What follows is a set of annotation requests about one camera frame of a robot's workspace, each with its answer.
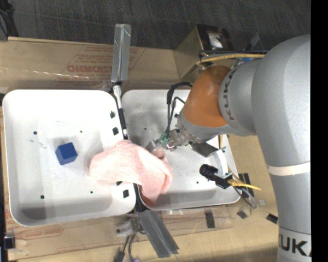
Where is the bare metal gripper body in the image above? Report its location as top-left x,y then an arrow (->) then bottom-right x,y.
165,128 -> 206,152

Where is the pink towel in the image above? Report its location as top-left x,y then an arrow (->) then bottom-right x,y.
89,139 -> 174,205

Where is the thin black and white rod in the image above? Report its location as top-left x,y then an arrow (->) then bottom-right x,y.
113,84 -> 130,141

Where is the white plastic tray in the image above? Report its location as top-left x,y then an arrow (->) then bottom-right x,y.
2,89 -> 138,227
121,89 -> 242,211

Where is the blue cube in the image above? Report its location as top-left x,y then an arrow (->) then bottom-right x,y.
55,142 -> 79,166

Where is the brown cardboard board red print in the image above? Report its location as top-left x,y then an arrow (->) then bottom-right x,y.
0,36 -> 280,262

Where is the black cylinder on white bracket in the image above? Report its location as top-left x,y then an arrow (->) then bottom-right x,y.
198,147 -> 233,190

